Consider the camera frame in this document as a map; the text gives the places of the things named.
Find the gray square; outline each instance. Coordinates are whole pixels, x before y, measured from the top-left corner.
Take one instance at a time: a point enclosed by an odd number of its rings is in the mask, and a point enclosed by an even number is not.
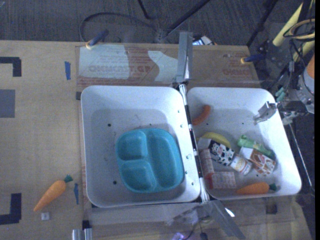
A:
[[[0,118],[14,118],[16,90],[0,89]]]

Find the blue divided plate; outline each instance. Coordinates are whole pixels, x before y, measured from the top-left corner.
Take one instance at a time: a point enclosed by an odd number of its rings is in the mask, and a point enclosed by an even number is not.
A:
[[[163,129],[136,129],[122,134],[115,153],[124,185],[136,193],[156,193],[177,187],[184,167],[174,137]]]

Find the toy carrot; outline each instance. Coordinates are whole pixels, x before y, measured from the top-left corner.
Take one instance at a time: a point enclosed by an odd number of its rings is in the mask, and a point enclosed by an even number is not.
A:
[[[210,115],[211,107],[209,105],[204,105],[201,114],[195,119],[191,120],[194,126],[201,124]]]
[[[266,182],[256,182],[242,188],[239,188],[236,193],[239,195],[261,195],[268,193],[269,190],[276,190],[276,185],[268,185]]]
[[[44,193],[44,195],[41,197],[40,201],[36,204],[33,211],[36,212],[38,210],[41,210],[43,207],[48,205],[50,202],[52,202],[54,199],[59,197],[63,192],[66,190],[66,183],[73,181],[72,177],[68,174],[64,180],[57,180],[55,183],[53,183],[49,189]]]

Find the white bin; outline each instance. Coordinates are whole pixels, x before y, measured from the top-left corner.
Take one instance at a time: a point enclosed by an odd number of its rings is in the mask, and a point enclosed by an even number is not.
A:
[[[204,132],[224,135],[238,152],[237,140],[245,134],[271,149],[277,166],[269,176],[257,176],[253,170],[246,176],[235,172],[237,187],[266,181],[275,183],[278,191],[265,195],[237,195],[234,189],[208,189],[220,200],[294,195],[301,188],[300,175],[277,112],[267,121],[253,124],[253,116],[273,96],[258,88],[197,87],[187,93],[191,118],[201,113],[203,105],[211,106],[209,118],[194,127],[196,137]],[[89,86],[81,95],[86,187],[89,200],[101,208],[166,203],[188,203],[200,195],[198,170],[181,94],[171,87]],[[184,180],[173,190],[159,193],[135,193],[122,183],[115,143],[118,137],[133,129],[160,128],[177,141],[184,167]],[[232,171],[215,164],[215,170]]]

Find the small package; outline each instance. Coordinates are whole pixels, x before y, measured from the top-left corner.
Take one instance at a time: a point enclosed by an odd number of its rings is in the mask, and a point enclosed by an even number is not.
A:
[[[225,145],[218,143],[210,138],[200,138],[198,149],[209,149],[212,160],[224,166],[229,166],[234,158],[235,152]]]
[[[212,189],[212,175],[215,173],[215,169],[213,160],[211,159],[210,150],[208,148],[200,152],[200,163],[205,183],[209,187],[209,189]]]
[[[248,138],[246,135],[242,135],[238,140],[238,146],[255,149],[272,160],[276,160],[276,155],[272,150],[266,149],[262,144],[257,143],[255,140]]]
[[[253,148],[242,147],[239,155],[248,159],[253,164],[253,168],[262,175],[271,174],[276,166],[276,161]]]
[[[236,179],[233,171],[217,171],[211,176],[213,189],[235,189]]]

